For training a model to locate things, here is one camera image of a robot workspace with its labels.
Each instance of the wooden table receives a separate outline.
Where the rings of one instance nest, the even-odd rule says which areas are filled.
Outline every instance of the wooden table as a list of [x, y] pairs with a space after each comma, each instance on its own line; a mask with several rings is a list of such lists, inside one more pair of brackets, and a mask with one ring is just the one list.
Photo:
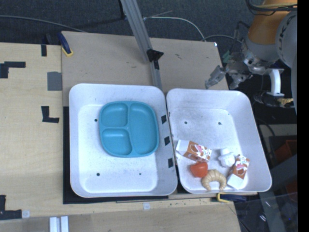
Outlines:
[[[206, 196], [175, 192], [167, 200], [147, 201], [150, 210], [143, 210], [145, 201], [62, 203], [62, 112], [63, 106], [68, 105], [70, 87], [80, 82], [151, 85], [149, 65], [139, 57], [134, 37], [63, 33], [74, 51], [71, 58], [62, 54], [58, 45], [47, 45], [47, 55], [44, 56], [41, 45], [0, 43], [1, 64], [26, 62], [25, 68], [9, 68], [8, 78], [0, 78], [0, 194], [6, 195], [6, 210], [28, 210], [31, 217], [28, 220], [1, 221], [0, 231], [22, 231], [25, 223], [38, 221], [32, 217], [42, 218], [42, 224], [45, 224], [44, 217], [67, 215], [70, 216], [70, 228], [74, 228], [72, 231], [83, 231], [83, 228], [87, 231], [102, 231], [102, 228], [106, 231], [123, 231], [124, 228], [127, 231], [145, 231], [146, 226], [147, 231], [158, 231], [158, 228], [161, 231], [173, 231], [174, 228], [187, 231], [188, 227], [198, 231], [205, 228], [240, 231], [233, 203], [211, 202]], [[165, 58], [159, 61], [165, 92], [176, 87], [178, 81], [181, 81], [181, 87], [202, 88], [213, 68], [221, 65], [213, 43], [151, 40], [155, 49], [165, 53]], [[97, 49], [98, 44], [103, 46], [101, 51]], [[106, 55], [106, 49], [117, 52]], [[81, 59], [89, 66], [95, 66], [95, 62], [104, 59], [109, 66], [100, 64], [97, 68], [82, 68], [84, 62]], [[123, 73], [123, 66], [127, 67], [128, 74], [132, 73], [129, 74], [132, 78], [118, 78], [116, 70]], [[111, 72], [106, 74], [105, 71], [105, 79], [102, 76], [96, 78], [104, 68]], [[173, 68], [178, 68], [176, 81], [171, 78], [175, 76]], [[53, 72], [62, 73], [63, 90], [48, 90], [47, 75]], [[192, 73], [197, 74], [198, 79], [194, 79]], [[227, 89], [226, 81], [215, 88]], [[42, 122], [42, 106], [49, 106], [49, 116], [58, 117], [59, 122]]]

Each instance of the white bottle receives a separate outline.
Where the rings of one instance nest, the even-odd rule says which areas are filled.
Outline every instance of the white bottle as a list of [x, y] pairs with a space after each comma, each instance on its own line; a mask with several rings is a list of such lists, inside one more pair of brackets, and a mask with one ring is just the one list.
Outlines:
[[235, 163], [235, 156], [233, 152], [230, 152], [229, 149], [224, 148], [220, 149], [221, 156], [218, 159], [221, 161], [222, 166], [224, 167], [232, 167]]

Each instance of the blue plate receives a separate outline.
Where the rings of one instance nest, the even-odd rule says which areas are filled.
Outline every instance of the blue plate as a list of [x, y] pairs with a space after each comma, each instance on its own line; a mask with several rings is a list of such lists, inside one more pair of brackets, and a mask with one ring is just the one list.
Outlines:
[[117, 157], [142, 157], [159, 146], [154, 110], [139, 101], [115, 101], [104, 105], [99, 115], [103, 148]]

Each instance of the tomato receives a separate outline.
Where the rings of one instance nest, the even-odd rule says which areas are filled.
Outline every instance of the tomato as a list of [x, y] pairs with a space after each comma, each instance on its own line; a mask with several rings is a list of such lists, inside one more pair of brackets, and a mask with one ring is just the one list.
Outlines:
[[207, 162], [197, 162], [190, 166], [190, 170], [195, 177], [205, 177], [208, 173]]

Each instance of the croissant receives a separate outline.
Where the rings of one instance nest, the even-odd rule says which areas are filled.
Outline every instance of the croissant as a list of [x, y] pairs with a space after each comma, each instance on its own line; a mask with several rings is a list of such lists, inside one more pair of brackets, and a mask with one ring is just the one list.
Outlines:
[[207, 175], [202, 178], [202, 185], [208, 191], [211, 191], [211, 187], [209, 184], [211, 181], [218, 181], [220, 183], [220, 191], [222, 191], [226, 187], [226, 177], [216, 169], [208, 170]]

